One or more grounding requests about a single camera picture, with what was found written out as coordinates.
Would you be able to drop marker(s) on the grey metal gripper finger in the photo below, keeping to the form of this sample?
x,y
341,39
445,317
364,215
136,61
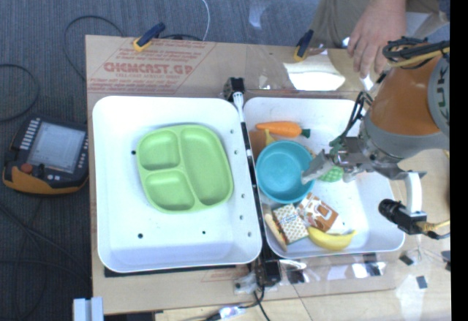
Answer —
x,y
351,172
317,169

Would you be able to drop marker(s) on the black cylinder on white bracket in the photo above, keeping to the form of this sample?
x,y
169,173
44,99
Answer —
x,y
400,215

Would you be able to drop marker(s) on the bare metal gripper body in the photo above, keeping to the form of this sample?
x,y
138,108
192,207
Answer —
x,y
356,155

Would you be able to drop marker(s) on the thin black and white rod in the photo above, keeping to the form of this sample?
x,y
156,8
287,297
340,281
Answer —
x,y
242,118

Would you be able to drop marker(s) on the orange carrot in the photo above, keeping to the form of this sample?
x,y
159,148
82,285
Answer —
x,y
279,128

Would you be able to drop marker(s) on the white orange patterned packet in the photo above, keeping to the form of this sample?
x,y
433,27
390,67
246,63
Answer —
x,y
290,223

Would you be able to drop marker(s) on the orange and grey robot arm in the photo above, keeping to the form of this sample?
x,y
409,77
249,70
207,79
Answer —
x,y
400,107

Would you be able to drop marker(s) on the blue bowl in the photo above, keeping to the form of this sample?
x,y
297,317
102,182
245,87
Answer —
x,y
279,171

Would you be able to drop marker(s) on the white plastic tray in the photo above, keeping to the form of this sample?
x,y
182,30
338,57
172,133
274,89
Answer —
x,y
120,173
365,202

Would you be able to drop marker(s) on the green divided plate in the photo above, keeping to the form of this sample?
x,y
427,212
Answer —
x,y
190,166

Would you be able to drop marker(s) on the small yellow banana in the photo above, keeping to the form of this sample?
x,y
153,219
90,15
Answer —
x,y
269,137

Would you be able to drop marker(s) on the brown cardboard board red print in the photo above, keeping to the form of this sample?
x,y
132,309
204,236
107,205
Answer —
x,y
164,63

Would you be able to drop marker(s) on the green grapes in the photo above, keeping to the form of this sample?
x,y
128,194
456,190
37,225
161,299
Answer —
x,y
333,174

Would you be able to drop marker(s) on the brown bread slice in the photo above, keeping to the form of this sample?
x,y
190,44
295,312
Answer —
x,y
256,144

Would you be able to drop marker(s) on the toy sandwich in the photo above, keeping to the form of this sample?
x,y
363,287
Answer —
x,y
276,233

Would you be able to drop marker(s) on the person's hand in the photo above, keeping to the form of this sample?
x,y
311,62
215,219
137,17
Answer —
x,y
376,34

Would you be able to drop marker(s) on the orange and white carton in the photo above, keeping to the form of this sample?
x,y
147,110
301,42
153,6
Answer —
x,y
321,215

